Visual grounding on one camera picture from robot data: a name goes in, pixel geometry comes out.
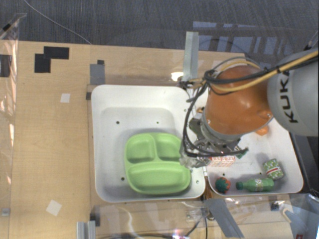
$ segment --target green divided plate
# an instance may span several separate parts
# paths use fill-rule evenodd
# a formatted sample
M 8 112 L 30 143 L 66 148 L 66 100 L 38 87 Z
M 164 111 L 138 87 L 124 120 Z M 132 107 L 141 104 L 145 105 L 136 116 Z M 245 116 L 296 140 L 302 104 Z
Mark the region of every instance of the green divided plate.
M 168 133 L 133 135 L 125 146 L 129 185 L 148 195 L 173 194 L 190 184 L 190 170 L 179 163 L 180 139 Z

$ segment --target toy bottle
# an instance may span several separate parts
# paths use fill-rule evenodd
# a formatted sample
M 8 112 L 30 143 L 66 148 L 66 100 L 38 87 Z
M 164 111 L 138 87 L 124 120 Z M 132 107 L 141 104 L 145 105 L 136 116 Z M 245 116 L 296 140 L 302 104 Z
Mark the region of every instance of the toy bottle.
M 250 192 L 271 191 L 274 188 L 274 181 L 270 178 L 266 179 L 250 179 L 246 182 L 236 182 L 238 190 L 246 189 Z

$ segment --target wooden table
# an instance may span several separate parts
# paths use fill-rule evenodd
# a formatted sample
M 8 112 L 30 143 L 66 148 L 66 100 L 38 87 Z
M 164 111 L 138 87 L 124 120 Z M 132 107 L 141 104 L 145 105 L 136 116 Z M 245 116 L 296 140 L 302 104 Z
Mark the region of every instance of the wooden table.
M 52 59 L 51 73 L 35 73 L 34 56 L 44 46 L 69 47 L 70 57 Z M 171 73 L 182 71 L 183 55 L 182 50 L 19 42 L 9 239 L 74 239 L 76 223 L 87 222 L 94 205 L 110 206 L 90 188 L 90 64 L 105 61 L 108 84 L 175 85 Z M 200 73 L 230 56 L 200 52 Z M 69 103 L 60 102 L 62 94 L 70 94 Z M 62 205 L 57 216 L 46 211 L 51 200 Z M 261 212 L 266 222 L 274 217 Z M 288 223 L 275 216 L 277 223 L 257 224 L 251 212 L 246 217 L 251 223 L 240 228 L 251 238 L 265 238 L 261 228 L 268 228 L 268 238 L 290 238 Z M 224 238 L 216 222 L 209 226 L 210 235 Z M 204 238 L 204 231 L 194 231 L 193 238 Z

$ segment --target wire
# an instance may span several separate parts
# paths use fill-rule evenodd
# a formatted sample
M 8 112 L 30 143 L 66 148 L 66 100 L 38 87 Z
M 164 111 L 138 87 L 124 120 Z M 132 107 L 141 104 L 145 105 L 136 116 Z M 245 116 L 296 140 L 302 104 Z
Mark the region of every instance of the wire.
M 225 71 L 229 66 L 232 66 L 232 65 L 235 65 L 235 64 L 239 64 L 239 63 L 246 63 L 246 64 L 249 64 L 255 68 L 258 68 L 260 69 L 260 67 L 253 63 L 253 62 L 250 62 L 250 61 L 234 61 L 230 64 L 227 64 L 227 65 L 224 65 L 222 68 L 220 68 L 220 71 L 222 74 L 223 71 Z M 212 73 L 216 72 L 214 69 L 212 70 L 209 70 L 209 71 L 206 71 L 205 74 L 204 74 L 204 79 L 209 82 L 209 83 L 212 83 L 212 84 L 228 84 L 228 83 L 233 83 L 233 82 L 239 82 L 239 81 L 244 81 L 244 80 L 249 80 L 249 79 L 255 79 L 255 78 L 258 78 L 258 77 L 261 77 L 265 74 L 268 73 L 268 71 L 261 71 L 261 72 L 258 72 L 258 73 L 254 73 L 254 74 L 250 74 L 250 75 L 246 75 L 246 76 L 243 76 L 243 77 L 240 77 L 240 78 L 236 78 L 236 79 L 217 79 L 216 77 L 212 77 Z
M 243 154 L 246 151 L 248 151 L 247 148 L 243 149 L 243 150 L 238 150 L 238 151 L 232 151 L 232 152 L 228 152 L 228 153 L 224 153 L 224 152 L 212 152 L 212 151 L 207 151 L 204 150 L 202 148 L 198 148 L 196 145 L 194 145 L 191 140 L 189 139 L 188 133 L 187 133 L 187 125 L 188 125 L 188 119 L 189 119 L 189 115 L 197 101 L 197 99 L 206 91 L 208 87 L 208 84 L 205 83 L 203 87 L 200 88 L 200 90 L 198 91 L 198 93 L 196 93 L 192 103 L 190 104 L 187 113 L 186 113 L 186 117 L 185 117 L 185 122 L 184 122 L 184 128 L 183 128 L 183 138 L 182 138 L 182 144 L 183 144 L 183 148 L 184 148 L 184 153 L 189 156 L 189 157 L 221 157 L 221 156 L 227 156 L 227 155 L 236 155 L 236 154 Z M 196 149 L 199 151 L 199 153 L 192 153 L 187 151 L 187 146 L 186 146 L 186 142 L 188 143 L 188 145 L 190 145 L 190 147 L 192 149 Z
M 316 45 L 317 42 L 318 42 L 318 30 L 311 37 L 311 39 L 309 40 L 309 42 L 308 42 L 307 46 L 304 48 L 304 50 L 310 50 L 312 47 L 314 47 Z
M 81 39 L 83 39 L 84 41 L 86 41 L 88 44 L 91 44 L 87 39 L 85 39 L 82 35 L 74 32 L 73 30 L 71 30 L 70 28 L 67 28 L 66 26 L 61 25 L 60 23 L 52 20 L 51 18 L 49 18 L 48 16 L 44 15 L 43 13 L 41 13 L 40 11 L 38 11 L 36 8 L 34 8 L 31 4 L 29 4 L 29 2 L 27 0 L 23 0 L 31 9 L 33 9 L 34 11 L 36 11 L 38 14 L 40 14 L 41 16 L 45 17 L 46 19 L 50 20 L 52 23 L 70 31 L 71 33 L 79 36 Z
M 312 62 L 314 61 L 317 61 L 318 60 L 318 57 L 315 57 L 315 58 L 312 58 L 312 59 L 309 59 L 305 62 L 303 62 L 302 64 L 298 65 L 298 66 L 294 66 L 292 67 L 291 69 L 289 70 L 295 70 L 295 69 L 298 69 L 302 66 L 306 66 L 308 64 L 311 64 Z M 243 77 L 239 77 L 239 78 L 236 78 L 236 79 L 218 79 L 218 78 L 213 78 L 213 77 L 210 77 L 210 76 L 206 76 L 206 75 L 209 75 L 210 71 L 207 71 L 205 72 L 206 75 L 204 76 L 204 78 L 206 79 L 207 82 L 209 83 L 212 83 L 212 84 L 228 84 L 228 83 L 235 83 L 235 82 L 240 82 L 240 81 L 245 81 L 245 80 L 250 80 L 250 79 L 256 79 L 256 78 L 259 78 L 271 71 L 274 71 L 274 70 L 277 70 L 277 67 L 272 67 L 270 69 L 265 69 L 264 71 L 261 71 L 261 72 L 258 72 L 258 73 L 254 73 L 254 74 L 250 74 L 250 75 L 246 75 L 246 76 L 243 76 Z
M 186 237 L 189 236 L 197 228 L 199 223 L 200 223 L 200 220 L 196 222 L 195 226 L 193 226 L 192 229 L 185 234 L 185 236 Z
M 227 63 L 229 61 L 236 60 L 236 59 L 239 59 L 239 61 L 237 60 L 237 61 L 231 62 L 230 64 L 226 64 L 226 65 L 222 66 L 222 68 L 220 68 L 219 71 L 224 71 L 229 66 L 232 66 L 234 64 L 239 64 L 239 63 L 245 63 L 245 64 L 249 64 L 249 65 L 251 65 L 253 67 L 260 68 L 258 63 L 256 61 L 252 60 L 252 59 L 249 59 L 249 58 L 246 58 L 246 57 L 232 57 L 232 58 L 229 58 L 229 59 L 226 59 L 226 60 L 222 61 L 221 63 L 219 63 L 217 66 L 215 66 L 211 70 L 206 71 L 205 74 L 204 74 L 204 79 L 206 81 L 208 81 L 208 82 L 211 82 L 211 83 L 224 81 L 224 80 L 216 79 L 215 77 L 212 77 L 211 75 L 213 73 L 215 73 L 217 71 L 217 68 L 220 67 L 221 65 L 223 65 L 223 64 L 225 64 L 225 63 Z
M 314 58 L 316 56 L 318 56 L 318 51 L 312 52 L 312 53 L 310 53 L 310 54 L 308 54 L 306 56 L 303 56 L 303 57 L 301 57 L 299 59 L 296 59 L 296 60 L 294 60 L 292 62 L 289 62 L 287 64 L 279 66 L 277 68 L 277 70 L 273 70 L 273 71 L 267 73 L 266 75 L 264 75 L 264 76 L 262 76 L 260 78 L 257 78 L 256 80 L 251 81 L 249 83 L 243 84 L 241 86 L 226 88 L 226 87 L 220 87 L 220 86 L 214 85 L 214 87 L 216 89 L 218 89 L 220 91 L 224 91 L 224 92 L 234 92 L 234 91 L 244 90 L 246 88 L 249 88 L 249 87 L 252 87 L 254 85 L 257 85 L 257 84 L 261 83 L 262 81 L 265 81 L 265 80 L 273 77 L 277 73 L 282 73 L 282 72 L 285 72 L 287 70 L 290 70 L 291 68 L 293 68 L 293 67 L 295 67 L 295 66 L 297 66 L 297 65 L 299 65 L 299 64 L 301 64 L 301 63 L 303 63 L 303 62 L 305 62 L 305 61 L 307 61 L 309 59 L 312 59 L 312 58 Z
M 214 90 L 214 88 L 212 88 L 211 86 L 210 86 L 209 89 L 210 89 L 214 94 L 216 94 L 216 95 L 218 95 L 218 96 L 226 96 L 226 95 L 229 95 L 229 94 L 233 93 L 233 92 L 223 92 L 223 93 L 219 93 L 219 92 L 216 92 L 216 91 Z
M 205 41 L 201 42 L 200 44 L 203 44 L 203 43 L 206 43 L 206 42 L 211 42 L 211 41 L 223 41 L 223 42 L 229 43 L 229 44 L 231 44 L 231 45 L 237 47 L 238 49 L 240 49 L 240 50 L 241 50 L 241 53 L 244 53 L 247 57 L 250 57 L 250 56 L 247 54 L 247 52 L 246 52 L 242 47 L 240 47 L 240 46 L 238 46 L 237 44 L 235 44 L 235 43 L 233 43 L 233 42 L 231 42 L 231 41 L 228 41 L 228 40 L 223 40 L 223 39 L 215 38 L 215 39 L 205 40 Z

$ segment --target black tape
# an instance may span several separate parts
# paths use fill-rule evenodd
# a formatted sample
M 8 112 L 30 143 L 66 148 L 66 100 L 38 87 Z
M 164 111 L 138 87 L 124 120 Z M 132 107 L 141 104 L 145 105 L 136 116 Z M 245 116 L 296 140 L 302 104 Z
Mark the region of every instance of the black tape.
M 64 47 L 44 47 L 45 59 L 69 59 L 70 48 Z
M 7 31 L 9 28 L 11 27 L 11 24 L 7 24 L 7 25 L 5 25 L 2 29 L 4 30 L 4 31 Z
M 104 65 L 90 65 L 90 84 L 101 85 L 105 84 L 105 66 Z
M 86 100 L 91 100 L 92 92 L 86 93 Z
M 11 55 L 0 55 L 0 77 L 10 76 L 11 60 Z
M 44 54 L 36 54 L 34 59 L 35 73 L 51 73 L 51 60 L 44 58 Z

